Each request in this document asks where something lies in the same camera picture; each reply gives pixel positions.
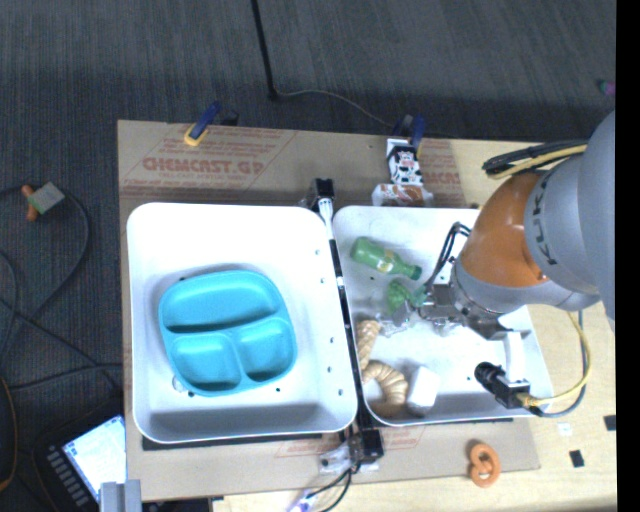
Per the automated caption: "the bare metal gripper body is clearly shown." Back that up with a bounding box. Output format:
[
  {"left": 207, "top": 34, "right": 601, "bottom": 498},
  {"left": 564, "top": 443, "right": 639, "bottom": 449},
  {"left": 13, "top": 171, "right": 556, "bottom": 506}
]
[{"left": 417, "top": 283, "right": 474, "bottom": 326}]

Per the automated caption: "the green broccoli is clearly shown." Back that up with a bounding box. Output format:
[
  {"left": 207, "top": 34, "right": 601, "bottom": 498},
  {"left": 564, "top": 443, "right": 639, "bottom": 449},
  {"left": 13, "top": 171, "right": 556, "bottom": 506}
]
[{"left": 386, "top": 279, "right": 427, "bottom": 314}]

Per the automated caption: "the white plastic tray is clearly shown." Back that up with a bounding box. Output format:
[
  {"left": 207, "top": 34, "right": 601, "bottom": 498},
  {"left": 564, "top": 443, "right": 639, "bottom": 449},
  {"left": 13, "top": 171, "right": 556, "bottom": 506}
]
[
  {"left": 331, "top": 204, "right": 555, "bottom": 427},
  {"left": 125, "top": 201, "right": 359, "bottom": 445}
]

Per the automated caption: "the tan ridged bread stick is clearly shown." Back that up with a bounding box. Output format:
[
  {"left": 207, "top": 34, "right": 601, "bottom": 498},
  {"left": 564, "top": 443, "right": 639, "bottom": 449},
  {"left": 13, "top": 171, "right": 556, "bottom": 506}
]
[{"left": 355, "top": 319, "right": 382, "bottom": 372}]

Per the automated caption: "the green bottle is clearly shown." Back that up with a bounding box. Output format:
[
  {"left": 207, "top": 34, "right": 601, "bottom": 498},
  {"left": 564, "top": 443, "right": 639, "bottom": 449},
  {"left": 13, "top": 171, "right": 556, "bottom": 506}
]
[{"left": 349, "top": 236, "right": 423, "bottom": 281}]

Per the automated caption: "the tan croissant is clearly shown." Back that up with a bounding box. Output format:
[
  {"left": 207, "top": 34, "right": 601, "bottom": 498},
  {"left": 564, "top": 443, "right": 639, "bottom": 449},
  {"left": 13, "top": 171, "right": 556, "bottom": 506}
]
[{"left": 360, "top": 360, "right": 409, "bottom": 404}]

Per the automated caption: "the thin black and white rod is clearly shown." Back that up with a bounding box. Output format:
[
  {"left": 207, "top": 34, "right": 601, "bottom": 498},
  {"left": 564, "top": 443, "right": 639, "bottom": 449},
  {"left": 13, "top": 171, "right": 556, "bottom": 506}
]
[{"left": 318, "top": 198, "right": 372, "bottom": 432}]

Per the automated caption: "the brown and white carton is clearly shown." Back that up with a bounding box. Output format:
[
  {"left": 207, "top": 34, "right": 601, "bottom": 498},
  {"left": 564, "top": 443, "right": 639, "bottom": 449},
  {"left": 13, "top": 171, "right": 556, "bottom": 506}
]
[{"left": 372, "top": 182, "right": 436, "bottom": 208}]

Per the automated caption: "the orange pretzel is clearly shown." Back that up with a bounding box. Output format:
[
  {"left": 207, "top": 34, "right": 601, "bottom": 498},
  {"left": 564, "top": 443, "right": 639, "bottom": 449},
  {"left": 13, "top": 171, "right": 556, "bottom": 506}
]
[{"left": 466, "top": 439, "right": 502, "bottom": 488}]

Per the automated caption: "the white cow print carton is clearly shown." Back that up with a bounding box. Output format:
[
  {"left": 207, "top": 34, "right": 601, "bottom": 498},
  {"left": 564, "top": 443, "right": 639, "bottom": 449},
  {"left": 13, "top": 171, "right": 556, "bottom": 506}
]
[{"left": 385, "top": 138, "right": 425, "bottom": 186}]

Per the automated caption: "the blue divided plate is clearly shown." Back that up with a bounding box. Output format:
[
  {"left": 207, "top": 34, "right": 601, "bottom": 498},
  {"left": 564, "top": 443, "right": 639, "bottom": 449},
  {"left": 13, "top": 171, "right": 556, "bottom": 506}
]
[{"left": 157, "top": 269, "right": 300, "bottom": 398}]

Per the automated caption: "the brown cardboard board, red print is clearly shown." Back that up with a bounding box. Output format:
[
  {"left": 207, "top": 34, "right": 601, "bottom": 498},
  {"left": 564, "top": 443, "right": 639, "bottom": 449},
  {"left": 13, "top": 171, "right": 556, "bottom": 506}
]
[{"left": 117, "top": 119, "right": 542, "bottom": 502}]

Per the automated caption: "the grey green cube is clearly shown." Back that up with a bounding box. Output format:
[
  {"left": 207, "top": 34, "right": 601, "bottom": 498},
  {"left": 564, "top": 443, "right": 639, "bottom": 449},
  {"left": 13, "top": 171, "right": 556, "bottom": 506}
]
[{"left": 28, "top": 181, "right": 67, "bottom": 216}]

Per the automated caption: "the orange carrot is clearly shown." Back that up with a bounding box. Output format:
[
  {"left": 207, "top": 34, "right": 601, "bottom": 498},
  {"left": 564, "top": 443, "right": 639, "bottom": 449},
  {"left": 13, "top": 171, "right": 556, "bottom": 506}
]
[{"left": 20, "top": 184, "right": 40, "bottom": 222}]

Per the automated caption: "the black cylinder on white bracket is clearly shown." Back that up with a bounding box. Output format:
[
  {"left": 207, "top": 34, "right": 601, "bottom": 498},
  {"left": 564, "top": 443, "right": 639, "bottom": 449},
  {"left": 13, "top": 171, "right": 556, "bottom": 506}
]
[{"left": 473, "top": 330, "right": 532, "bottom": 410}]

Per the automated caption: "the black block with thin wires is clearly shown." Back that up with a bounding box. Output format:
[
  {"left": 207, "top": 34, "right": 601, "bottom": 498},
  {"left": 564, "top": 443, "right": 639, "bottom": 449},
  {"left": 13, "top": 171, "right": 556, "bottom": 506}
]
[
  {"left": 308, "top": 177, "right": 335, "bottom": 207},
  {"left": 348, "top": 429, "right": 386, "bottom": 464}
]

